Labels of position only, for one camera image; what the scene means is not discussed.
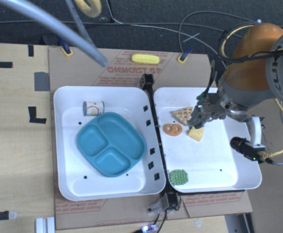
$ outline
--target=pizza slice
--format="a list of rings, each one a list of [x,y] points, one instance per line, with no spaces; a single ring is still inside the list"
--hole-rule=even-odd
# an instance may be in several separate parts
[[[188,125],[187,120],[191,118],[192,111],[193,107],[191,106],[173,111],[172,114],[180,123]]]

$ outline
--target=blue plate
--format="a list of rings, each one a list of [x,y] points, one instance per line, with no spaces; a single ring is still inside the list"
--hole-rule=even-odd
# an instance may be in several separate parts
[[[117,177],[130,170],[147,150],[141,134],[125,118],[113,112],[103,113],[86,124],[77,141],[84,157],[108,177]]]

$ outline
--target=white tray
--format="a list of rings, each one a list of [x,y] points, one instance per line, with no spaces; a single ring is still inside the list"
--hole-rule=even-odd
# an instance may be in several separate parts
[[[188,126],[183,125],[179,136],[164,132],[165,124],[177,122],[171,112],[194,107],[196,97],[204,90],[171,87],[159,88],[154,93],[166,168],[169,172],[183,169],[188,173],[186,184],[173,187],[183,193],[257,188],[262,181],[258,163],[230,147],[234,136],[249,139],[245,123],[229,117],[207,122],[200,142],[187,136]],[[216,92],[216,88],[211,88],[210,92]]]
[[[77,134],[94,118],[83,116],[84,101],[103,101],[105,112],[120,114],[146,140],[145,156],[127,173],[106,177],[79,151]],[[155,126],[149,99],[143,90],[135,87],[64,86],[54,94],[54,114],[58,182],[64,197],[94,200],[157,194],[164,189],[166,178]]]

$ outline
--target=toy pretzel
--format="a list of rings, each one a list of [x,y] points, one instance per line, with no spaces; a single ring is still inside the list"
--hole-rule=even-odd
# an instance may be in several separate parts
[[[164,131],[166,134],[171,135],[171,136],[178,136],[182,132],[182,127],[181,125],[175,123],[175,124],[165,124],[164,125]]]

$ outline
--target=tin can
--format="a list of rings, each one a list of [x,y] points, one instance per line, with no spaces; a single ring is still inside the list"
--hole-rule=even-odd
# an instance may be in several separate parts
[[[84,116],[98,116],[104,112],[104,104],[102,101],[92,102],[84,101],[83,102],[83,114]]]

